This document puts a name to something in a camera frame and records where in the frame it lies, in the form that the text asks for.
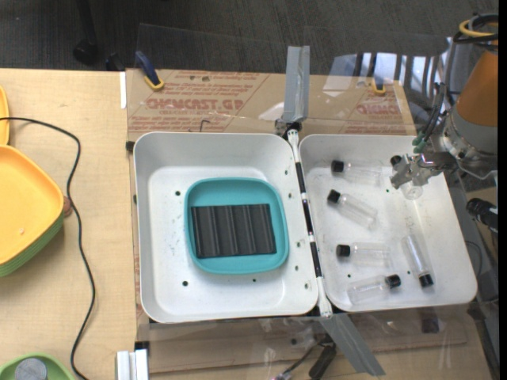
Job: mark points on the green plate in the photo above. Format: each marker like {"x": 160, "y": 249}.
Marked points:
{"x": 27, "y": 261}
{"x": 59, "y": 366}

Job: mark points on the teal plate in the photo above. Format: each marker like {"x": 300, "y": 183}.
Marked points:
{"x": 237, "y": 188}

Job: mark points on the black ribbed mat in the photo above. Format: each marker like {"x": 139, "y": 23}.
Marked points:
{"x": 233, "y": 230}

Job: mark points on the black cylinder on white bracket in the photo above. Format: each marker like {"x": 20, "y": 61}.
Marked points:
{"x": 481, "y": 210}

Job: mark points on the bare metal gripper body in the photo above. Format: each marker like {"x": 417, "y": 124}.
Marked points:
{"x": 463, "y": 162}

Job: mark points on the yellow plate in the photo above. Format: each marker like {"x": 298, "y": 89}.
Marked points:
{"x": 24, "y": 204}

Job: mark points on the white plastic tray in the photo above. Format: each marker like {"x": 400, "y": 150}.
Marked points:
{"x": 404, "y": 224}
{"x": 166, "y": 283}

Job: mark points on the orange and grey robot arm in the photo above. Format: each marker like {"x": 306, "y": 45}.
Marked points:
{"x": 477, "y": 93}

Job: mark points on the brown cardboard board red print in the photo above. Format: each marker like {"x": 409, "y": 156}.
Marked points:
{"x": 222, "y": 101}

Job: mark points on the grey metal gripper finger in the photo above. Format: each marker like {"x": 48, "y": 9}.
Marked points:
{"x": 414, "y": 161}
{"x": 401, "y": 178}

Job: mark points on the clear bottle with black cap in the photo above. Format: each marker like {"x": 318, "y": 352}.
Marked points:
{"x": 354, "y": 208}
{"x": 358, "y": 172}
{"x": 412, "y": 191}
{"x": 368, "y": 253}
{"x": 372, "y": 288}
{"x": 416, "y": 255}

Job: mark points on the thin black and white rod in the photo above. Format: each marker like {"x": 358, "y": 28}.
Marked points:
{"x": 304, "y": 196}

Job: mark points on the grey cylinder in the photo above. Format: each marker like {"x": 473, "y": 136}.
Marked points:
{"x": 31, "y": 369}

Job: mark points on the small brown disc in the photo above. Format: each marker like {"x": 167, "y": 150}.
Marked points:
{"x": 68, "y": 208}

